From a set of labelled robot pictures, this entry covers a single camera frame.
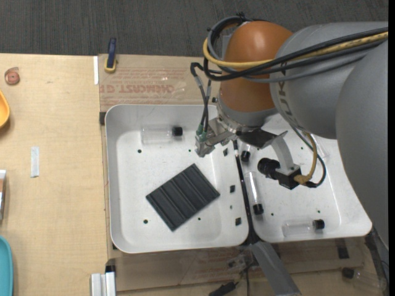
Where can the blue divided plate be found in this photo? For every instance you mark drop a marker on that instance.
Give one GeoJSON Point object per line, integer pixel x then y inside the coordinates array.
{"type": "Point", "coordinates": [4, 267]}

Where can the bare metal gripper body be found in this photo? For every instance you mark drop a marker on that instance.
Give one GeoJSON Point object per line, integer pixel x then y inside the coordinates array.
{"type": "Point", "coordinates": [220, 131]}

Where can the clear plastic bottle black cap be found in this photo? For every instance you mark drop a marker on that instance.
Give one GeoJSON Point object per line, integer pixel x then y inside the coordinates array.
{"type": "Point", "coordinates": [245, 156]}
{"type": "Point", "coordinates": [157, 135]}
{"type": "Point", "coordinates": [301, 227]}
{"type": "Point", "coordinates": [362, 277]}
{"type": "Point", "coordinates": [255, 193]}

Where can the black cylinder on white bracket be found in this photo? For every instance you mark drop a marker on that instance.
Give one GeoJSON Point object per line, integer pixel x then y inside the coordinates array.
{"type": "Point", "coordinates": [279, 173]}

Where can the brown cardboard board red print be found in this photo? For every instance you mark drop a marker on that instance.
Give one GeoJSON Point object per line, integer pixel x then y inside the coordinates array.
{"type": "Point", "coordinates": [148, 85]}

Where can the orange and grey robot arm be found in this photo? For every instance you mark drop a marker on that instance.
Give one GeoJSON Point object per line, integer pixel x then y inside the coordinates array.
{"type": "Point", "coordinates": [324, 103]}

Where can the white plastic tray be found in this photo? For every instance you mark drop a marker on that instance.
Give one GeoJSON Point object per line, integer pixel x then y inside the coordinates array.
{"type": "Point", "coordinates": [132, 177]}
{"type": "Point", "coordinates": [296, 202]}

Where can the brown round disc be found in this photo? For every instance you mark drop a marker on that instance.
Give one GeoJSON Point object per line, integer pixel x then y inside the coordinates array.
{"type": "Point", "coordinates": [12, 76]}

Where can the black ribbed flat mat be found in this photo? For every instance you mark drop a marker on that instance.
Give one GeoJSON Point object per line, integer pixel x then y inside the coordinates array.
{"type": "Point", "coordinates": [182, 196]}

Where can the orange divided plate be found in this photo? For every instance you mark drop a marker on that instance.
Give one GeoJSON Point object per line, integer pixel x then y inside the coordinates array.
{"type": "Point", "coordinates": [3, 109]}

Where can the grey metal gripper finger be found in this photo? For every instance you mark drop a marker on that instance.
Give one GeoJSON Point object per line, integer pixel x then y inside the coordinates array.
{"type": "Point", "coordinates": [210, 148]}
{"type": "Point", "coordinates": [200, 151]}

